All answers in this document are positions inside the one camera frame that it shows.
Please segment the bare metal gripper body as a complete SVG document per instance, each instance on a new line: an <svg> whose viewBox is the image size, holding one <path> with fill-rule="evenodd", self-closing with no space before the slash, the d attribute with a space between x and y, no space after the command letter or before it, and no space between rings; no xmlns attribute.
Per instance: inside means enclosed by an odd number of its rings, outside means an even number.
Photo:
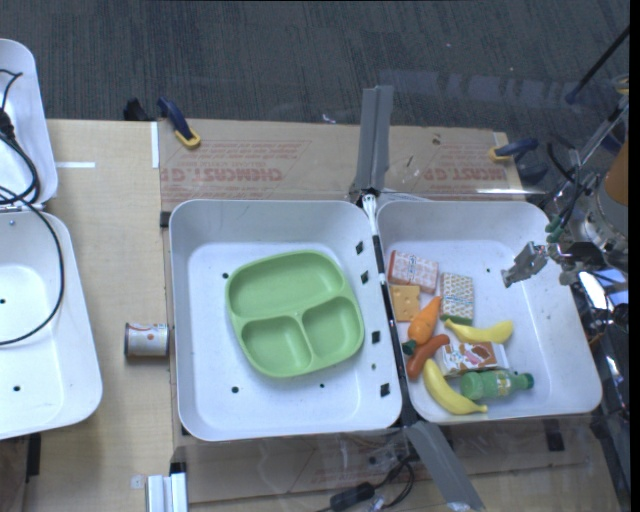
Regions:
<svg viewBox="0 0 640 512"><path fill-rule="evenodd" d="M628 279L628 217L589 209L574 232L560 215L547 224L547 254L560 268L560 283L572 285L581 272L615 269Z"/></svg>

